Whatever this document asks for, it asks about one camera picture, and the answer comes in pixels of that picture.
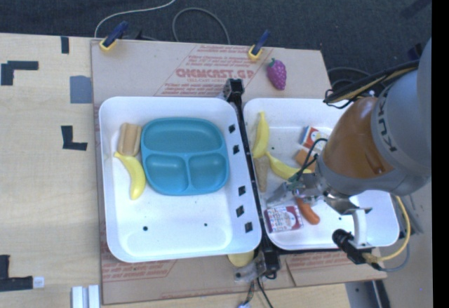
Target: toy banana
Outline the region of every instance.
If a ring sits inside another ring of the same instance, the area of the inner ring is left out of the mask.
[[[138,199],[143,193],[147,179],[145,172],[143,171],[142,164],[134,156],[124,156],[116,152],[114,157],[118,158],[128,171],[131,184],[130,184],[130,197],[132,200]]]
[[[255,142],[253,146],[253,158],[259,159],[265,155],[268,146],[269,139],[269,126],[265,119],[265,112],[260,112],[259,124],[257,125],[257,131],[255,134]]]
[[[305,203],[300,197],[296,197],[296,204],[300,209],[301,215],[308,223],[311,225],[317,225],[320,222],[320,217],[314,212],[310,204]]]
[[[280,159],[273,157],[269,152],[265,152],[265,154],[269,158],[270,168],[276,175],[282,177],[284,180],[288,180],[290,177],[292,177],[296,172],[300,170],[298,167],[291,167],[285,164]]]

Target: clamp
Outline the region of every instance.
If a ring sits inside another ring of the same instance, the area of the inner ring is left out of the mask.
[[[248,51],[248,57],[252,61],[256,61],[260,57],[260,54],[262,53],[262,46],[264,46],[265,42],[268,39],[268,36],[269,36],[269,31],[265,30],[265,32],[260,37],[260,39],[254,45],[252,45],[250,47],[250,49]]]
[[[111,48],[113,48],[117,44],[117,39],[121,39],[124,32],[128,29],[128,23],[126,21],[120,22],[113,30],[112,32],[104,38],[100,42],[100,48],[103,51],[109,51]]]

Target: white cable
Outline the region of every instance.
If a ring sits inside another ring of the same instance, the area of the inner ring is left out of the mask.
[[[154,11],[154,10],[159,10],[160,8],[166,8],[167,6],[170,6],[171,4],[173,4],[176,0],[171,0],[170,2],[164,4],[164,5],[160,5],[160,6],[156,6],[153,8],[141,8],[141,9],[137,9],[137,10],[129,10],[129,11],[123,11],[121,13],[115,13],[112,14],[110,16],[107,16],[106,18],[104,18],[103,20],[101,20],[97,27],[95,28],[95,33],[93,35],[94,38],[97,38],[98,35],[98,29],[100,28],[101,25],[103,25],[106,21],[108,21],[109,19],[115,18],[116,16],[120,16],[120,15],[125,15],[125,14],[129,14],[129,13],[144,13],[147,11]]]

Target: black cable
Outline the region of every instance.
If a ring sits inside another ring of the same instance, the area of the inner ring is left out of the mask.
[[[335,80],[335,81],[331,81],[330,85],[334,88],[336,85],[338,85],[339,83],[343,83],[343,82],[349,82],[349,84],[351,84],[351,83],[354,83],[354,80],[351,80],[351,79],[348,79],[348,78],[346,78],[346,79],[338,79],[338,80]]]
[[[353,67],[334,67],[334,68],[328,70],[328,74],[331,74],[331,73],[336,72],[336,71],[356,72],[358,74],[362,74],[362,75],[365,75],[365,76],[369,76],[370,75],[369,73],[367,73],[366,71],[363,71],[362,69],[355,69]]]
[[[399,223],[399,227],[401,228],[401,233],[405,235],[406,228],[404,227],[404,225],[400,219],[398,219],[398,223]],[[387,273],[397,272],[397,271],[400,271],[402,268],[404,268],[408,264],[409,259],[410,259],[410,244],[408,244],[406,247],[406,257],[404,258],[404,261],[400,265],[393,267],[393,268],[382,268],[379,265],[375,265],[373,267],[381,272],[387,272]]]
[[[264,288],[262,287],[262,284],[260,283],[259,277],[257,278],[257,284],[258,284],[258,286],[259,286],[259,288],[260,288],[260,291],[261,291],[262,294],[264,295],[265,300],[266,300],[267,303],[268,303],[268,306],[269,306],[270,308],[274,308],[274,307],[272,306],[272,303],[269,301],[269,299],[268,299],[268,297],[267,297],[267,294],[265,293],[265,290],[264,290]]]
[[[101,20],[97,27],[95,28],[95,32],[93,34],[93,36],[95,38],[98,37],[98,30],[100,29],[100,26],[103,25],[104,22],[108,21],[109,19],[115,18],[116,16],[120,16],[120,15],[127,15],[127,14],[131,14],[131,13],[146,13],[149,11],[155,11],[155,10],[159,10],[160,8],[166,8],[167,6],[170,6],[171,4],[173,4],[176,0],[171,0],[166,4],[160,5],[160,6],[155,6],[155,7],[151,7],[151,8],[140,8],[140,9],[136,9],[136,10],[129,10],[129,11],[122,11],[120,13],[114,13],[110,16],[107,16],[106,18],[104,18],[103,20]]]
[[[173,18],[173,21],[171,23],[171,29],[173,31],[173,36],[175,37],[175,40],[177,42],[179,42],[179,39],[176,34],[176,20],[178,17],[180,17],[180,15],[182,15],[183,13],[185,13],[187,11],[200,11],[200,12],[205,13],[205,14],[209,15],[210,17],[214,18],[220,24],[221,28],[223,29],[224,34],[226,35],[227,44],[228,45],[231,44],[231,39],[229,38],[229,34],[227,33],[225,24],[223,24],[223,22],[218,18],[218,16],[216,16],[215,14],[213,14],[210,11],[207,11],[203,8],[185,8],[184,10],[181,10],[179,13],[177,13],[175,15],[175,17]]]
[[[352,98],[352,99],[348,100],[346,103],[344,103],[344,104],[341,105],[341,106],[337,106],[337,105],[334,105],[334,104],[328,103],[328,102],[326,102],[326,105],[329,106],[329,107],[334,107],[334,108],[336,108],[336,109],[344,109],[345,107],[348,107],[348,106],[349,106],[351,103],[353,103],[354,101],[355,101],[355,99]]]
[[[359,96],[363,92],[369,91],[374,85],[389,82],[390,80],[397,79],[399,76],[413,69],[417,69],[419,63],[419,60],[408,61],[400,65],[385,69],[381,72],[363,77],[362,79],[354,83],[336,90],[331,95],[326,96],[324,102],[332,103],[343,100],[345,97],[354,99],[356,96]]]
[[[243,302],[243,306],[247,305],[254,296],[254,281],[250,283],[250,289],[248,290],[248,294],[246,295],[245,302]]]
[[[306,164],[303,165],[303,166],[301,167],[301,169],[300,169],[298,172],[296,172],[296,175],[295,175],[295,181],[298,181],[298,180],[301,178],[301,176],[302,176],[304,170],[305,170],[307,167],[309,167],[310,165],[312,165],[313,162],[315,162],[315,161],[318,159],[318,154],[315,154],[315,157],[314,157],[309,163],[307,163],[308,160],[310,159],[311,153],[312,153],[312,151],[314,150],[316,144],[317,144],[318,142],[320,142],[320,141],[326,141],[326,142],[327,142],[328,139],[327,139],[327,138],[319,138],[319,139],[317,139],[317,140],[314,141],[314,143],[313,143],[312,146],[310,147],[309,151],[307,152],[306,158],[305,158],[305,160],[304,160],[304,162],[305,162]]]

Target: plastic food item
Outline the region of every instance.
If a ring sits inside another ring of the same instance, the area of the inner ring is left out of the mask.
[[[268,146],[269,139],[269,126],[265,119],[265,112],[259,112],[259,124],[257,125],[257,131],[255,134],[255,142],[253,146],[253,158],[259,159],[265,155]]]
[[[309,151],[306,151],[305,149],[301,149],[296,154],[295,160],[300,164],[300,166],[304,165],[308,153],[309,153]],[[313,157],[310,156],[308,162],[310,162],[312,159],[313,159]],[[309,169],[311,172],[314,172],[315,171],[315,162],[313,162],[309,167],[307,167],[307,169]]]
[[[280,61],[272,59],[267,68],[268,79],[278,90],[284,90],[287,83],[286,66]]]
[[[308,203],[305,203],[300,197],[296,197],[296,204],[300,209],[301,215],[311,225],[317,225],[320,222],[320,217],[311,209]]]
[[[291,167],[282,162],[280,159],[273,157],[269,152],[266,152],[266,155],[269,158],[269,166],[273,172],[279,177],[282,177],[284,180],[288,180],[300,170],[298,167]]]
[[[253,260],[254,250],[246,253],[234,253],[231,255],[227,255],[227,257],[235,267],[245,267],[246,265],[249,265]]]
[[[124,156],[118,152],[114,154],[114,157],[118,158],[128,171],[131,184],[130,184],[130,197],[132,200],[138,199],[143,193],[147,179],[145,178],[145,172],[143,171],[142,164],[134,156]]]
[[[264,214],[269,233],[293,231],[302,227],[301,215],[296,206],[268,208]]]
[[[257,176],[257,183],[259,190],[261,192],[266,192],[267,190],[267,175],[269,168],[269,158],[267,156],[262,156],[259,159],[254,160],[255,174]]]
[[[140,150],[149,186],[160,194],[209,194],[229,178],[225,137],[209,120],[151,120],[142,129]]]
[[[124,123],[120,127],[120,138],[117,151],[124,156],[135,156],[140,149],[140,135],[142,127],[131,123]]]

